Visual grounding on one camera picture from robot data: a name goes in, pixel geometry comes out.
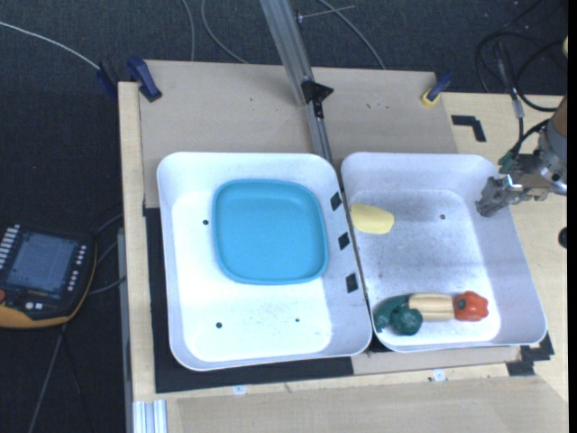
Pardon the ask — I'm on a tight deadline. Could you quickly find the blue plate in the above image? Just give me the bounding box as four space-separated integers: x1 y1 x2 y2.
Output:
211 178 330 287

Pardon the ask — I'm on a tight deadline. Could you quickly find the red toy pepper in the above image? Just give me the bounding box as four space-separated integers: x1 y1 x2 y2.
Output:
452 290 490 323

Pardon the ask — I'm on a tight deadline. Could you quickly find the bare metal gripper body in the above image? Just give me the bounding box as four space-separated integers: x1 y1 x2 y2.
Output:
513 150 568 203

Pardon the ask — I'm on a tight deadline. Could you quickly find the beige toy bread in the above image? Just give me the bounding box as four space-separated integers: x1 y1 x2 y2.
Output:
408 291 456 323

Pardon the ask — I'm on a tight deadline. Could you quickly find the green toy broccoli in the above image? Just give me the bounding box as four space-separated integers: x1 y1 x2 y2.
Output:
372 294 425 336

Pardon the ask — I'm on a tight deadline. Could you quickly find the white plastic tray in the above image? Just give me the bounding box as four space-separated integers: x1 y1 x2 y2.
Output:
155 151 374 373
339 151 549 354

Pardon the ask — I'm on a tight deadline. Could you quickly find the pale yellow toy potato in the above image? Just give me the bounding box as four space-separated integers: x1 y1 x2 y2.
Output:
350 202 396 235

